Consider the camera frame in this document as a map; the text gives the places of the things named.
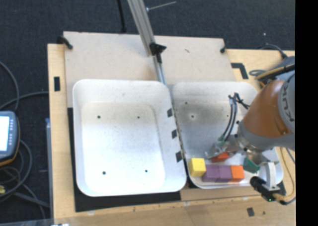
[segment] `handheld device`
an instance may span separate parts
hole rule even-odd
[[[0,111],[0,166],[15,159],[19,148],[19,122],[13,111]]]

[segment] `purple block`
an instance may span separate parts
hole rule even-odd
[[[203,182],[216,182],[220,178],[219,166],[207,164],[207,171],[202,176]]]
[[[217,180],[217,182],[229,182],[232,180],[232,171],[231,171],[231,166],[229,165],[219,165],[219,173],[220,173],[220,178]]]

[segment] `dark background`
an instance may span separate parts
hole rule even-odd
[[[144,0],[147,7],[171,1],[177,3],[149,12],[155,35],[223,38],[230,49],[269,43],[295,50],[296,0]],[[122,5],[127,32],[137,34],[127,1]],[[56,43],[63,31],[121,32],[116,0],[0,0],[0,61],[13,72],[21,95],[48,91],[47,44]],[[15,97],[9,75],[0,68],[0,105]],[[48,96],[22,100],[17,114],[21,138],[33,155],[26,184],[49,202]],[[0,203],[0,223],[36,219],[42,219],[37,205],[17,197]]]

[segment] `black pole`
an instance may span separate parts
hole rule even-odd
[[[120,0],[117,0],[117,4],[118,4],[120,20],[121,20],[121,31],[122,31],[122,33],[126,33],[127,32],[127,28],[126,28],[126,25],[125,25],[124,13],[123,13],[123,8],[121,6]]]

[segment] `orange block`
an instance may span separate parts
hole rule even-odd
[[[242,165],[231,165],[232,180],[230,182],[241,182],[244,178],[244,169]]]
[[[212,160],[212,162],[221,162],[221,161],[225,161],[229,157],[230,157],[229,154],[227,152],[224,152],[222,154],[219,154],[216,157],[213,157],[211,160]]]

